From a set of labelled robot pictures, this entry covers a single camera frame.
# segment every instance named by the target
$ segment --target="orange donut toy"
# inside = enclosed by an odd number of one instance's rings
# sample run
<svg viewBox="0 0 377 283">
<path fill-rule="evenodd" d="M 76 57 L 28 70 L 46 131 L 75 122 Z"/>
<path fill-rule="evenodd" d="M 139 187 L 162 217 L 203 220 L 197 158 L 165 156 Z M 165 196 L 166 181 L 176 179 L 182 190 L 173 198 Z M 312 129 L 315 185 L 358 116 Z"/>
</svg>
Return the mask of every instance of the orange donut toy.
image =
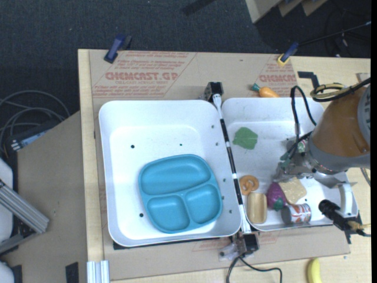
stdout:
<svg viewBox="0 0 377 283">
<path fill-rule="evenodd" d="M 259 187 L 259 180 L 252 175 L 245 175 L 240 179 L 241 193 L 248 195 Z"/>
</svg>

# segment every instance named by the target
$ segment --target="wooden table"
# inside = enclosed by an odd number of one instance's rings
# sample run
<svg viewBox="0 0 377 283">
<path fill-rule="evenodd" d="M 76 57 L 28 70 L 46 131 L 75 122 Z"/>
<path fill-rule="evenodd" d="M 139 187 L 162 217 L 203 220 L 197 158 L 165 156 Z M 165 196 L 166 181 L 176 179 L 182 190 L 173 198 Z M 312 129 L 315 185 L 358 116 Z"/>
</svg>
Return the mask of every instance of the wooden table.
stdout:
<svg viewBox="0 0 377 283">
<path fill-rule="evenodd" d="M 104 260 L 104 246 L 102 242 L 97 157 L 95 140 L 93 138 L 94 116 L 89 53 L 89 50 L 79 50 L 78 52 L 82 152 L 87 221 L 87 254 L 89 261 L 99 262 Z M 213 54 L 213 56 L 214 58 L 222 58 L 224 60 L 234 58 L 234 54 Z M 247 58 L 247 54 L 242 54 L 242 61 L 247 61 Z M 314 72 L 321 84 L 336 81 L 352 85 L 357 82 L 357 74 L 370 74 L 371 71 L 371 61 L 367 59 L 292 57 L 291 62 L 294 72 Z M 304 92 L 309 95 L 312 88 L 311 82 L 306 79 L 298 79 L 297 82 Z M 353 187 L 353 192 L 358 202 L 363 222 L 370 223 L 371 189 L 365 182 L 359 169 L 351 169 L 348 172 L 348 177 L 350 182 L 358 182 Z M 320 259 L 323 282 L 371 282 L 371 239 L 356 235 L 353 236 L 350 251 L 351 254 L 346 256 L 329 256 Z M 308 261 L 308 259 L 301 259 L 258 266 L 261 268 L 280 267 L 283 271 L 283 282 L 307 282 L 306 267 Z M 224 282 L 226 273 L 226 268 L 220 268 L 157 277 L 124 279 L 116 282 Z M 232 272 L 231 281 L 278 282 L 278 274 L 259 273 L 251 271 L 245 266 L 236 267 Z"/>
</svg>

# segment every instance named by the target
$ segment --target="soup can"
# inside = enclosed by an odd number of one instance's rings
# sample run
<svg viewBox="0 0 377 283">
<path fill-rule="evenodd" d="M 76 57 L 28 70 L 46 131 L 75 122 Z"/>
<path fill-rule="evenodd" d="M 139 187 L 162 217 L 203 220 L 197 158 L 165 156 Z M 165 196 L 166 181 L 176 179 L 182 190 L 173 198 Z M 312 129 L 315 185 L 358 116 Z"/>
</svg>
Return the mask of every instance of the soup can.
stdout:
<svg viewBox="0 0 377 283">
<path fill-rule="evenodd" d="M 287 205 L 282 209 L 282 219 L 285 224 L 309 222 L 312 210 L 306 203 L 303 205 Z"/>
</svg>

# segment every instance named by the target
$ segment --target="yellow banana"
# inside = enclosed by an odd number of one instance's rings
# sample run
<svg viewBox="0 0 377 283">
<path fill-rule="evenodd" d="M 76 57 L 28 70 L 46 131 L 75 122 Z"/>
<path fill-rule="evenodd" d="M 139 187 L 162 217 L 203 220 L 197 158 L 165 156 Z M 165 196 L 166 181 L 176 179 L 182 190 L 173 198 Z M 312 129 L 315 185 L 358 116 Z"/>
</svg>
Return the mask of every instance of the yellow banana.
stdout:
<svg viewBox="0 0 377 283">
<path fill-rule="evenodd" d="M 322 283 L 318 258 L 314 258 L 309 262 L 307 266 L 307 278 L 309 283 Z"/>
</svg>

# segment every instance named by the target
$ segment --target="blue divided plate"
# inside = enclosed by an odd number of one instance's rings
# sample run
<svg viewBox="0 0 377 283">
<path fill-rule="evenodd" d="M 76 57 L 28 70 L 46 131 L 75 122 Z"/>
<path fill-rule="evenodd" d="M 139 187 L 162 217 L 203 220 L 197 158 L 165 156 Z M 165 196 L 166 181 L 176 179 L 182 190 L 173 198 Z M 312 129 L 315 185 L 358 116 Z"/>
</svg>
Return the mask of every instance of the blue divided plate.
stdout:
<svg viewBox="0 0 377 283">
<path fill-rule="evenodd" d="M 165 233 L 209 224 L 223 208 L 216 178 L 197 155 L 177 155 L 148 163 L 141 169 L 138 184 L 150 220 Z"/>
</svg>

